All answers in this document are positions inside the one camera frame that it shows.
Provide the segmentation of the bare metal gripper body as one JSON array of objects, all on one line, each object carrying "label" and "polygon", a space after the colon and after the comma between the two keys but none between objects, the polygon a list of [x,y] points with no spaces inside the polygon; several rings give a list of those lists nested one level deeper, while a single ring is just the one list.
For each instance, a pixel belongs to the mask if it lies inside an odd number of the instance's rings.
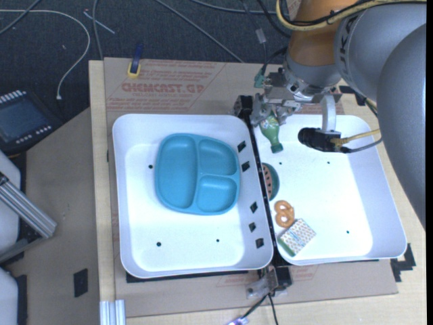
[{"label": "bare metal gripper body", "polygon": [[285,68],[270,72],[263,81],[263,89],[263,102],[295,109],[303,104],[318,103],[319,96],[325,93],[324,86],[307,83]]}]

